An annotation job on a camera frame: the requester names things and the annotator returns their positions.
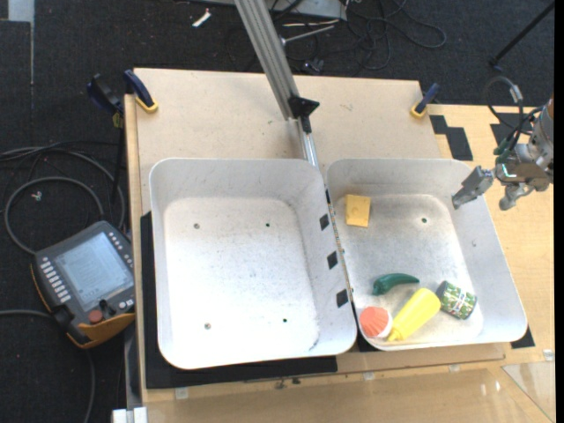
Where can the yellow mustard bottle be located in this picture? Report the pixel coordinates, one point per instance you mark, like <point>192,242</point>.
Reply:
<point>416,312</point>

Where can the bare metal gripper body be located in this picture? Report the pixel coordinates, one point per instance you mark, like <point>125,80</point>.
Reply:
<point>531,165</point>

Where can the thin black and white rod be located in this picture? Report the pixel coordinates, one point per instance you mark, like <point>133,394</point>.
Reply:
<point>340,245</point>

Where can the pale wood board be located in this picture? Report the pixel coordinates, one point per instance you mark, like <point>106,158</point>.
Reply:
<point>211,121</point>

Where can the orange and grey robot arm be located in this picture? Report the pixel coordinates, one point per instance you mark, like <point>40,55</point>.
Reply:
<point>551,110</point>

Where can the white plastic tray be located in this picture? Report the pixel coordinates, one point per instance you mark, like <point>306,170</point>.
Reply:
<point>238,271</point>
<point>418,254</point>

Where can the yellow cheese slice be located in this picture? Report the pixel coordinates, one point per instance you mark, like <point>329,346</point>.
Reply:
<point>358,211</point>

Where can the green printed can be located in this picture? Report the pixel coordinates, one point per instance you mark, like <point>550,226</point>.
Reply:
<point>457,300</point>

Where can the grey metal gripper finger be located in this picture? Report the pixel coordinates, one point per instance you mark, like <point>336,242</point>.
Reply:
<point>513,195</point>
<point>473,185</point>

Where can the green chili pepper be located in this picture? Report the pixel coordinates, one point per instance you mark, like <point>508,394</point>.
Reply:
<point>392,281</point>

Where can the orange and white shell toy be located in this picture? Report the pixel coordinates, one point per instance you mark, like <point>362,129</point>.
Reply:
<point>373,321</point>

